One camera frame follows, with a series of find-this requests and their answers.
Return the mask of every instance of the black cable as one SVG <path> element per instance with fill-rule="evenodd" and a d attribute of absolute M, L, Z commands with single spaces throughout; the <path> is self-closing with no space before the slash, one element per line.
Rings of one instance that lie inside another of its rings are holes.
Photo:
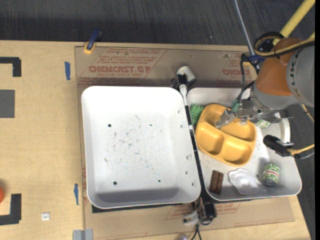
<path fill-rule="evenodd" d="M 196 235 L 198 234 L 199 231 L 199 224 L 195 225 L 195 232 L 194 235 L 192 236 L 192 238 L 190 240 L 194 240 L 196 238 Z"/>
<path fill-rule="evenodd" d="M 268 32 L 268 33 L 265 33 L 265 34 L 261 35 L 254 42 L 253 47 L 254 47 L 255 53 L 258 54 L 260 57 L 264 57 L 264 58 L 272 58 L 272 57 L 279 58 L 282 55 L 291 53 L 291 52 L 296 51 L 296 50 L 300 50 L 302 48 L 314 46 L 316 44 L 315 39 L 310 39 L 310 40 L 308 39 L 308 40 L 301 41 L 301 42 L 299 42 L 297 44 L 293 44 L 293 45 L 291 45 L 289 47 L 286 47 L 286 48 L 283 48 L 283 49 L 279 49 L 279 50 L 263 51 L 263 52 L 258 50 L 259 45 L 261 45 L 261 43 L 263 41 L 265 41 L 265 40 L 268 40 L 268 39 L 281 40 L 283 38 L 284 38 L 284 36 L 282 34 L 278 33 L 278 32 Z"/>
<path fill-rule="evenodd" d="M 200 207 L 200 204 L 201 204 L 200 197 L 196 200 L 196 203 L 197 203 L 196 208 L 198 209 Z"/>
<path fill-rule="evenodd" d="M 210 219 L 209 222 L 204 222 L 204 220 L 203 220 L 203 221 L 200 221 L 200 224 L 203 225 L 203 226 L 207 226 L 207 225 L 209 225 L 212 221 L 213 221 L 213 219 Z"/>
<path fill-rule="evenodd" d="M 243 89 L 243 92 L 241 92 L 238 97 L 236 98 L 239 102 L 241 101 L 242 99 L 242 95 L 244 94 L 245 90 L 248 89 L 248 88 L 251 88 L 253 85 L 254 85 L 255 81 L 253 80 L 251 83 L 247 84 L 244 89 Z"/>
<path fill-rule="evenodd" d="M 259 65 L 260 62 L 258 61 L 257 63 L 253 63 L 251 61 L 251 59 L 249 59 L 244 53 L 243 53 L 243 56 L 244 56 L 244 59 L 246 59 L 246 61 L 248 61 L 251 64 L 251 66 L 254 67 L 255 72 L 258 75 L 259 74 L 259 69 L 257 69 L 257 66 Z"/>
<path fill-rule="evenodd" d="M 245 54 L 241 54 L 241 60 L 240 60 L 240 69 L 241 69 L 241 74 L 242 74 L 242 82 L 241 82 L 241 92 L 238 96 L 238 102 L 241 101 L 242 95 L 244 94 L 245 91 L 245 83 L 246 83 L 246 76 L 245 76 L 245 70 L 244 70 L 244 61 L 245 61 Z"/>
<path fill-rule="evenodd" d="M 300 155 L 300 154 L 295 154 L 293 157 L 296 159 L 306 159 L 309 158 L 311 156 L 313 156 L 315 154 L 315 151 L 313 150 L 311 153 L 307 154 L 307 155 Z"/>
<path fill-rule="evenodd" d="M 198 227 L 198 236 L 199 236 L 199 239 L 202 240 L 201 235 L 200 235 L 199 227 Z"/>

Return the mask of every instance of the yellow divided plate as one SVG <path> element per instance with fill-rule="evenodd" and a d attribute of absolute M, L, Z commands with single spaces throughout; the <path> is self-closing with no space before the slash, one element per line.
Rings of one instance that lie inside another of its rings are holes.
<path fill-rule="evenodd" d="M 219 104 L 207 105 L 202 111 L 195 129 L 198 148 L 205 154 L 231 166 L 243 166 L 251 158 L 256 144 L 255 125 L 247 121 L 240 125 L 239 118 L 217 129 L 216 122 L 227 107 Z"/>

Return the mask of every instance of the orange robot part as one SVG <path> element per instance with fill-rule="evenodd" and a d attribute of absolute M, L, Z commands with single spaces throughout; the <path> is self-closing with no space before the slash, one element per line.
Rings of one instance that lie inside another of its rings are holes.
<path fill-rule="evenodd" d="M 301 40 L 294 37 L 281 39 L 272 51 L 292 46 Z M 279 58 L 266 58 L 255 80 L 255 85 L 262 93 L 274 96 L 291 96 L 287 85 L 287 65 L 294 51 L 281 55 Z"/>
<path fill-rule="evenodd" d="M 5 192 L 2 187 L 0 187 L 0 203 L 3 201 L 5 198 Z"/>

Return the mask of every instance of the orange object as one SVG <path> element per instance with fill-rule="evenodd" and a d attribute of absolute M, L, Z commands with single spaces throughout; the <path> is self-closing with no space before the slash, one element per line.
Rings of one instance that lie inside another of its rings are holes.
<path fill-rule="evenodd" d="M 240 119 L 217 129 L 216 122 L 226 107 L 219 104 L 207 105 L 202 111 L 195 130 L 198 148 L 208 156 L 231 166 L 243 166 L 251 158 L 256 144 L 255 125 L 247 121 L 240 125 Z"/>
<path fill-rule="evenodd" d="M 0 203 L 3 201 L 5 198 L 5 191 L 2 187 L 0 187 Z"/>
<path fill-rule="evenodd" d="M 299 43 L 301 40 L 294 37 L 281 39 L 272 51 L 283 49 Z M 277 57 L 266 58 L 255 80 L 256 87 L 262 93 L 275 96 L 291 96 L 287 84 L 287 65 L 294 51 Z"/>

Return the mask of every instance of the gray floor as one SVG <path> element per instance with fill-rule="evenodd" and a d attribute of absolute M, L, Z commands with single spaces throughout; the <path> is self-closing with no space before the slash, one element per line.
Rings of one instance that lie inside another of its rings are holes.
<path fill-rule="evenodd" d="M 280 31 L 303 1 L 237 0 L 249 43 Z M 95 28 L 104 42 L 249 45 L 235 0 L 0 0 L 0 40 L 87 41 Z M 305 40 L 314 30 L 315 6 L 292 36 Z M 295 147 L 314 143 L 314 125 L 299 106 L 287 114 Z M 298 198 L 315 239 L 315 159 L 297 166 Z"/>

